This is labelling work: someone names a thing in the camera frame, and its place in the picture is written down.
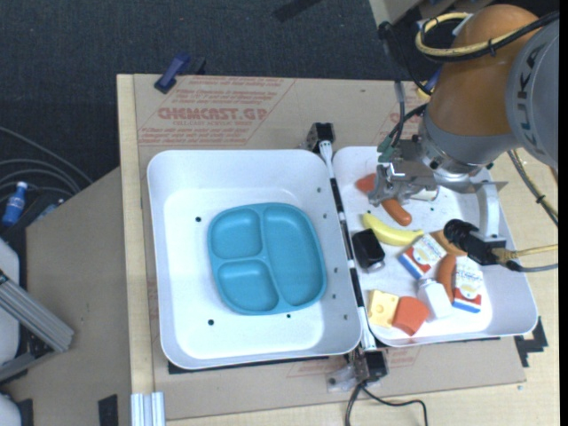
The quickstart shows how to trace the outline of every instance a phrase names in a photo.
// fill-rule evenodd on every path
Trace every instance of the blue object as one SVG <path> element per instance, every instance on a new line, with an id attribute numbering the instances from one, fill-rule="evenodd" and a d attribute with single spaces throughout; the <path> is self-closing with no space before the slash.
<path id="1" fill-rule="evenodd" d="M 191 57 L 185 52 L 178 53 L 171 61 L 166 72 L 154 84 L 154 87 L 162 93 L 168 93 L 176 84 L 175 76 L 183 73 L 189 65 Z"/>
<path id="2" fill-rule="evenodd" d="M 228 209 L 213 218 L 207 240 L 219 295 L 236 312 L 297 311 L 326 290 L 318 236 L 297 207 L 268 202 Z"/>
<path id="3" fill-rule="evenodd" d="M 16 185 L 16 192 L 10 196 L 8 202 L 6 202 L 6 211 L 2 217 L 2 224 L 6 227 L 15 225 L 20 219 L 22 211 L 26 206 L 26 190 L 28 189 L 28 184 L 26 182 L 20 181 Z"/>

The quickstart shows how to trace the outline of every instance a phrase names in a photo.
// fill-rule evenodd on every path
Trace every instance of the white bottle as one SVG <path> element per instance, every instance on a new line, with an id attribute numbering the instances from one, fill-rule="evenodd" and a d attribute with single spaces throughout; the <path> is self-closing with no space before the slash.
<path id="1" fill-rule="evenodd" d="M 454 312 L 446 289 L 432 278 L 422 278 L 418 281 L 417 297 L 430 310 L 428 320 L 442 319 Z"/>

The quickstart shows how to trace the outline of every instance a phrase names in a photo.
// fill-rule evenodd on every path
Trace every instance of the white tray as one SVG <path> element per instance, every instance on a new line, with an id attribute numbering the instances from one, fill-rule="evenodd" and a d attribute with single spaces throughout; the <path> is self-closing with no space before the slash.
<path id="1" fill-rule="evenodd" d="M 344 354 L 361 337 L 339 218 L 325 163 L 305 150 L 173 150 L 147 168 L 162 348 L 185 369 Z M 299 311 L 244 315 L 217 292 L 207 230 L 221 211 L 263 202 L 312 221 L 327 289 Z"/>
<path id="2" fill-rule="evenodd" d="M 335 178 L 351 235 L 364 229 L 361 215 L 367 211 L 371 211 L 386 224 L 398 226 L 382 207 L 370 205 L 367 196 L 355 186 L 357 180 L 376 172 L 377 157 L 376 147 L 373 146 L 345 147 L 334 156 Z M 491 177 L 487 170 L 482 170 L 473 180 L 491 181 Z M 446 222 L 453 218 L 474 225 L 479 222 L 476 195 L 455 193 L 444 187 L 440 188 L 435 201 L 410 200 L 405 204 L 405 209 L 413 216 L 413 222 L 408 228 L 423 229 L 426 233 L 443 229 Z M 507 248 L 514 248 L 502 210 L 500 234 L 508 239 Z M 368 272 L 356 262 L 365 302 L 369 301 L 373 289 L 397 296 L 415 296 L 416 281 L 397 260 L 404 249 L 389 245 L 383 245 L 383 249 L 385 266 L 378 271 Z M 454 308 L 454 313 L 447 318 L 425 322 L 412 337 L 395 327 L 370 324 L 371 331 L 381 342 L 390 346 L 483 339 L 530 332 L 537 323 L 538 313 L 526 276 L 500 265 L 480 268 L 484 277 L 480 312 Z"/>

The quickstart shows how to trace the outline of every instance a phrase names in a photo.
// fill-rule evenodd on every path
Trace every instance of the blue clamp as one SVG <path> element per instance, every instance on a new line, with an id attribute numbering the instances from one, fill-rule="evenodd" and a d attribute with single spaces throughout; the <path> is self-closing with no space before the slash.
<path id="1" fill-rule="evenodd" d="M 189 65 L 191 57 L 185 52 L 178 53 L 171 61 L 170 66 L 160 79 L 154 84 L 154 87 L 162 93 L 168 93 L 176 84 L 174 77 L 185 71 Z"/>

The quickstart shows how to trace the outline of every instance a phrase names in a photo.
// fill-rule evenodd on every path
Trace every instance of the orange block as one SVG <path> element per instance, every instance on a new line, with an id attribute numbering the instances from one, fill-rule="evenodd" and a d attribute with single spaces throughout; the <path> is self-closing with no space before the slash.
<path id="1" fill-rule="evenodd" d="M 401 329 L 407 335 L 414 335 L 428 318 L 428 306 L 413 296 L 402 296 L 394 313 L 392 326 Z"/>

